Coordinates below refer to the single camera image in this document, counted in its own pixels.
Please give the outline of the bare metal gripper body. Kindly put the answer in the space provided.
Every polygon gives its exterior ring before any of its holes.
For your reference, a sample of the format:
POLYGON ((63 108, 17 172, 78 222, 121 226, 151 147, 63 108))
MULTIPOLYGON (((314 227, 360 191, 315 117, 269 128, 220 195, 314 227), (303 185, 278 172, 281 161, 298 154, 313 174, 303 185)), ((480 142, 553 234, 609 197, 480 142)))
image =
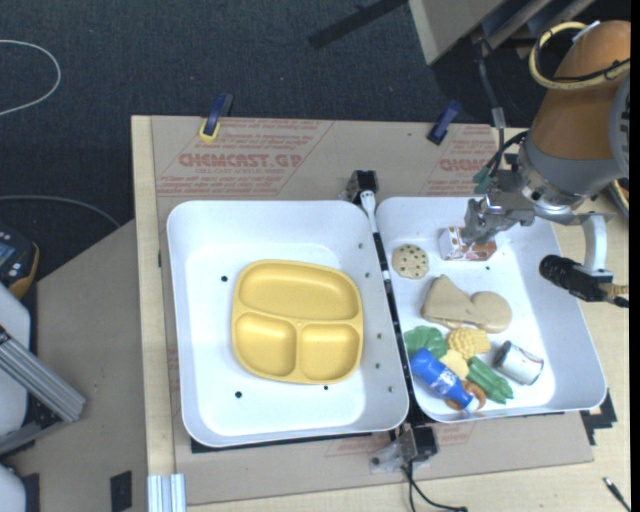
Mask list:
POLYGON ((584 202, 583 196, 559 189, 537 171, 498 170, 480 182, 480 191, 484 217, 505 215, 522 226, 531 225, 536 218, 571 224, 574 210, 584 202))

